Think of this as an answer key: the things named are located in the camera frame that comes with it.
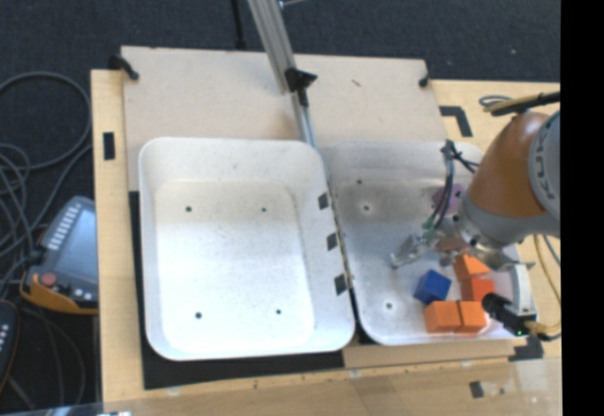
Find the blue cube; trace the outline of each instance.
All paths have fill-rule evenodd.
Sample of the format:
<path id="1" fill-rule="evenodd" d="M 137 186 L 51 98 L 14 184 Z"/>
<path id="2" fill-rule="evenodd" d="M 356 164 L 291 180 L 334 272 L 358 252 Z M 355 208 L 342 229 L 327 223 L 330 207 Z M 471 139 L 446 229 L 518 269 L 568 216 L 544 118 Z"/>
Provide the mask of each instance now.
<path id="1" fill-rule="evenodd" d="M 450 287 L 450 278 L 433 270 L 428 270 L 419 279 L 413 297 L 428 305 L 435 300 L 445 300 Z"/>

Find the orange cube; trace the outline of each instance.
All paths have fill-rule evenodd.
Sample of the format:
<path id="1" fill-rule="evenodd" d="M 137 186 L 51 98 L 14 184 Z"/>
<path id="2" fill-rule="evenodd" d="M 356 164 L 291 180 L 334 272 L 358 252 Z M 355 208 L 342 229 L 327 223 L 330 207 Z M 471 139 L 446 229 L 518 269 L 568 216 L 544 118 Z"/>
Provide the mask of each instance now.
<path id="1" fill-rule="evenodd" d="M 482 299 L 487 293 L 495 291 L 495 283 L 490 278 L 472 277 L 461 282 L 461 299 L 477 300 Z"/>
<path id="2" fill-rule="evenodd" d="M 461 300 L 458 302 L 458 305 L 461 316 L 461 327 L 457 332 L 476 334 L 487 325 L 487 317 L 480 302 Z"/>
<path id="3" fill-rule="evenodd" d="M 467 280 L 477 275 L 485 275 L 491 272 L 491 269 L 475 257 L 469 255 L 460 255 L 453 262 L 453 270 L 459 281 Z"/>
<path id="4" fill-rule="evenodd" d="M 428 332 L 451 332 L 461 327 L 460 309 L 457 302 L 435 300 L 424 309 Z"/>

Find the black clamp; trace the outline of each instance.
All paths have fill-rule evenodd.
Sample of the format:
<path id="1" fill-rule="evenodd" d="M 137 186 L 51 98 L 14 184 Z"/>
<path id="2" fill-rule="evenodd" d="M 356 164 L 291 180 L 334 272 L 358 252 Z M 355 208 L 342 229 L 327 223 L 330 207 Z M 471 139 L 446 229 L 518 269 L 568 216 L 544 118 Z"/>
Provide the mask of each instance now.
<path id="1" fill-rule="evenodd" d="M 317 75 L 298 71 L 291 67 L 285 71 L 285 79 L 290 88 L 290 92 L 297 92 L 300 105 L 307 108 L 309 106 L 309 97 L 306 94 L 307 87 L 312 84 L 317 78 Z"/>
<path id="2" fill-rule="evenodd" d="M 128 74 L 128 77 L 130 77 L 132 80 L 137 80 L 139 78 L 139 73 L 132 69 L 130 63 L 119 54 L 113 54 L 109 58 L 109 68 L 112 71 L 119 71 L 120 69 L 124 69 Z"/>

